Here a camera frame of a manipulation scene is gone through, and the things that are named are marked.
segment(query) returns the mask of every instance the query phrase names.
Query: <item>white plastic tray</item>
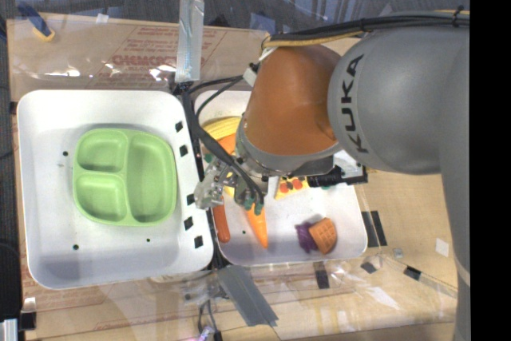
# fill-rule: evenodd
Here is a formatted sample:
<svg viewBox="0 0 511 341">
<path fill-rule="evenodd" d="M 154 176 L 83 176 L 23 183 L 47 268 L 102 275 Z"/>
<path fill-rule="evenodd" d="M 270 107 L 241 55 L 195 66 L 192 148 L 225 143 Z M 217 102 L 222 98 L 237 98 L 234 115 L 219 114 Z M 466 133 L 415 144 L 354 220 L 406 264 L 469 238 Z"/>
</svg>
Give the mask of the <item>white plastic tray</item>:
<svg viewBox="0 0 511 341">
<path fill-rule="evenodd" d="M 199 106 L 213 91 L 202 93 L 196 100 Z M 250 93 L 226 91 L 206 105 L 199 121 L 212 118 L 240 116 L 244 112 Z M 263 248 L 252 234 L 244 210 L 224 195 L 225 212 L 231 239 L 219 243 L 224 257 L 233 264 L 254 266 L 260 264 L 298 263 L 332 259 L 350 259 L 366 250 L 367 234 L 353 186 L 337 184 L 329 189 L 309 188 L 274 199 L 278 178 L 271 178 L 265 198 L 268 248 Z M 324 217 L 334 222 L 338 233 L 334 249 L 324 255 L 319 251 L 306 253 L 298 242 L 295 225 L 305 221 L 314 223 Z"/>
<path fill-rule="evenodd" d="M 178 199 L 167 220 L 126 227 L 80 214 L 73 202 L 74 148 L 83 133 L 98 127 L 139 129 L 171 145 Z M 206 212 L 187 201 L 198 176 L 175 97 L 161 91 L 33 91 L 19 101 L 18 130 L 28 266 L 41 285 L 81 287 L 196 272 L 208 265 L 212 238 Z M 188 153 L 181 156 L 184 149 Z"/>
</svg>

